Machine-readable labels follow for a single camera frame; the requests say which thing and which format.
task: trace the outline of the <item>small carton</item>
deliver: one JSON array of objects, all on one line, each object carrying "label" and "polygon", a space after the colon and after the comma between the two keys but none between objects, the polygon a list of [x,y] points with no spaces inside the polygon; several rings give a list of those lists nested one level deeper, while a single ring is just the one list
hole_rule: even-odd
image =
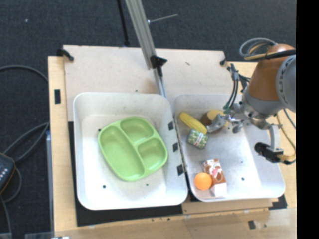
[{"label": "small carton", "polygon": [[227,194],[227,183],[218,159],[206,160],[202,165],[203,171],[212,178],[210,190],[215,197],[222,197]]}]

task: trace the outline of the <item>dark gray carpet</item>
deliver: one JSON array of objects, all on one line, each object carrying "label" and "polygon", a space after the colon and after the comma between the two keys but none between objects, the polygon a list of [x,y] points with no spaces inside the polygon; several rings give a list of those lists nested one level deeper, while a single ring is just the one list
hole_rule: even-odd
[{"label": "dark gray carpet", "polygon": [[[264,37],[296,47],[297,0],[142,0],[156,48],[223,50],[242,60],[240,45]],[[130,45],[138,42],[122,0]],[[0,0],[0,67],[26,65],[47,75],[47,57],[64,44],[122,46],[116,0]],[[49,120],[48,86],[26,70],[0,71],[0,151]],[[10,153],[18,158],[39,135]],[[13,238],[50,230],[45,138],[23,162],[20,194],[7,203]],[[4,192],[18,186],[15,176]],[[0,234],[8,231],[0,205]]]}]

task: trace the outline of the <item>metal rod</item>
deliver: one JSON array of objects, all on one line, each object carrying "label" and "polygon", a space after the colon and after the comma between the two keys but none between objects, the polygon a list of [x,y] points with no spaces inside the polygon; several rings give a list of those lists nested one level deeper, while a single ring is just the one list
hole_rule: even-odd
[{"label": "metal rod", "polygon": [[151,36],[148,20],[141,0],[125,0],[129,10],[130,17],[137,35],[140,47],[142,49],[146,65],[149,69],[154,70],[154,76],[158,86],[159,93],[166,97],[166,91],[163,84],[162,76],[158,74],[157,68],[154,69],[151,57],[156,56],[155,46]]},{"label": "metal rod", "polygon": [[50,228],[54,231],[54,213],[53,213],[53,172],[52,172],[52,149],[51,149],[51,132],[46,132],[46,154],[49,178],[49,211],[50,211]]},{"label": "metal rod", "polygon": [[151,23],[156,22],[156,21],[160,21],[160,20],[164,20],[164,19],[176,17],[176,16],[178,16],[178,14],[173,14],[173,15],[170,15],[170,16],[162,17],[162,18],[157,18],[157,19],[153,19],[153,20],[148,20],[148,24],[151,24]]}]

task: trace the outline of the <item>green can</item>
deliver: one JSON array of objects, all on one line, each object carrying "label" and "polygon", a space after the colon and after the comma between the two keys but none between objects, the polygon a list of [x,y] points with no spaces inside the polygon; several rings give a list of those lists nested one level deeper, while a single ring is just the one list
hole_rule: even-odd
[{"label": "green can", "polygon": [[208,141],[208,136],[198,132],[196,130],[191,130],[188,138],[187,138],[187,142],[199,149],[204,149],[205,145],[207,144]]}]

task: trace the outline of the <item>wire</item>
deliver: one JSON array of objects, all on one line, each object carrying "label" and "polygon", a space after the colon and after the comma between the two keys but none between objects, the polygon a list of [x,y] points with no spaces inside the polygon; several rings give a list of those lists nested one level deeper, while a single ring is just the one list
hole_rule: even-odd
[{"label": "wire", "polygon": [[3,205],[3,208],[4,208],[4,212],[5,212],[5,216],[6,216],[6,221],[7,221],[7,223],[8,223],[9,233],[12,234],[12,225],[11,225],[11,220],[10,220],[9,212],[8,212],[7,207],[6,207],[5,201],[2,199],[2,195],[0,195],[0,200],[1,200],[2,205]]},{"label": "wire", "polygon": [[246,82],[249,82],[251,80],[250,77],[246,77],[246,76],[243,76],[241,74],[238,74],[240,78],[242,78],[243,80],[245,80]]},{"label": "wire", "polygon": [[[41,76],[47,83],[48,83],[48,78],[43,74],[41,73],[40,71],[38,71],[37,69],[33,68],[33,67],[30,67],[30,66],[24,66],[24,65],[8,65],[8,66],[2,66],[0,67],[0,72],[3,72],[5,70],[11,70],[11,69],[23,69],[23,70],[29,70],[31,72],[34,72],[36,74],[38,74],[39,76]],[[23,161],[24,159],[27,158],[27,156],[31,153],[31,151],[36,147],[36,145],[40,142],[40,140],[42,139],[43,135],[46,133],[48,127],[49,127],[50,123],[49,122],[46,122],[44,124],[41,124],[31,130],[29,130],[27,133],[23,134],[21,137],[19,137],[13,144],[11,144],[4,152],[3,154],[6,155],[13,147],[17,146],[20,141],[22,141],[24,138],[26,138],[27,136],[29,136],[30,134],[34,133],[35,131],[37,131],[38,129],[42,128],[42,127],[45,127],[44,130],[42,131],[41,135],[39,136],[39,138],[34,142],[34,144],[29,148],[28,151],[26,151],[22,156],[20,156],[16,161],[15,163],[19,163],[21,161]],[[20,193],[21,191],[21,188],[22,188],[22,175],[21,175],[21,172],[20,170],[16,167],[15,168],[15,171],[19,177],[19,186],[18,186],[18,189],[16,190],[16,192],[11,196],[9,197],[8,199],[3,199],[2,195],[0,195],[0,202],[2,202],[2,205],[3,205],[3,208],[4,208],[4,211],[5,211],[5,215],[6,215],[6,219],[7,219],[7,223],[8,223],[8,227],[9,227],[9,232],[10,234],[12,234],[12,226],[11,226],[11,220],[10,220],[10,217],[9,217],[9,212],[6,208],[6,203],[12,201],[13,199],[15,199],[18,194]]]},{"label": "wire", "polygon": [[253,38],[249,39],[246,42],[244,42],[240,48],[239,48],[239,54],[245,59],[245,60],[262,60],[262,59],[272,59],[272,58],[279,58],[279,57],[286,57],[286,56],[291,56],[296,54],[296,50],[285,50],[285,51],[276,51],[276,52],[270,52],[270,53],[265,53],[262,52],[261,54],[258,54],[259,50],[261,48],[269,48],[270,46],[276,45],[277,43],[267,39],[267,38]]},{"label": "wire", "polygon": [[22,136],[20,136],[13,144],[11,144],[4,152],[3,154],[7,155],[8,151],[11,150],[13,147],[17,146],[19,144],[19,142],[21,140],[23,140],[24,138],[26,138],[28,135],[32,134],[33,132],[37,131],[38,129],[45,127],[44,130],[42,131],[41,135],[39,136],[39,138],[34,142],[34,144],[29,148],[28,151],[26,151],[21,157],[19,157],[17,160],[15,160],[16,163],[21,162],[23,159],[25,159],[28,154],[30,154],[30,152],[34,149],[34,147],[39,143],[39,141],[42,139],[42,137],[44,136],[44,134],[46,133],[48,127],[49,127],[50,123],[46,122],[43,123],[31,130],[29,130],[27,133],[23,134]]},{"label": "wire", "polygon": [[[248,50],[246,53],[243,52],[243,49],[250,44]],[[267,38],[252,38],[247,41],[245,41],[239,48],[239,54],[242,57],[249,57],[254,55],[261,47],[270,47],[273,45],[276,45],[277,43],[273,40],[267,39]]]},{"label": "wire", "polygon": [[0,67],[0,72],[1,71],[5,71],[5,70],[10,70],[10,69],[24,69],[24,70],[29,70],[32,71],[36,74],[38,74],[39,76],[41,76],[46,82],[48,82],[48,78],[41,73],[40,71],[38,71],[37,69],[30,67],[30,66],[23,66],[23,65],[8,65],[8,66],[2,66]]},{"label": "wire", "polygon": [[233,96],[235,94],[235,91],[236,91],[236,83],[235,83],[235,80],[233,80],[233,90],[231,92],[231,95],[230,95],[230,98],[229,100],[227,101],[227,106],[229,106],[229,104],[232,102],[232,99],[233,99]]},{"label": "wire", "polygon": [[[277,114],[277,121],[278,124],[281,124],[279,115]],[[288,142],[290,143],[290,145],[292,146],[292,148],[294,149],[295,153],[291,156],[287,156],[287,155],[278,155],[278,158],[280,159],[280,161],[282,163],[285,163],[285,161],[287,161],[289,164],[295,162],[296,160],[296,156],[297,156],[297,150],[296,150],[296,146],[294,145],[293,141],[290,140],[290,138],[288,137],[286,131],[284,130],[283,127],[281,127],[281,131],[283,132],[284,136],[286,137],[286,139],[288,140]]]},{"label": "wire", "polygon": [[287,113],[286,109],[284,109],[284,113],[286,114],[289,122],[291,123],[291,125],[294,127],[294,129],[296,129],[296,125],[294,124],[294,122],[291,120],[289,114]]},{"label": "wire", "polygon": [[5,203],[8,203],[8,202],[11,202],[13,199],[15,199],[18,194],[20,193],[21,191],[21,188],[22,188],[22,175],[21,175],[21,172],[20,170],[16,167],[15,168],[15,171],[17,173],[17,175],[19,176],[19,186],[18,186],[18,189],[16,190],[16,192],[13,194],[13,196],[9,197],[8,199],[1,199],[0,203],[1,202],[5,202]]},{"label": "wire", "polygon": [[232,108],[234,105],[234,102],[235,102],[236,97],[237,97],[237,92],[238,92],[238,79],[235,81],[235,93],[234,93],[233,101],[231,102],[231,104],[229,106],[230,108]]}]

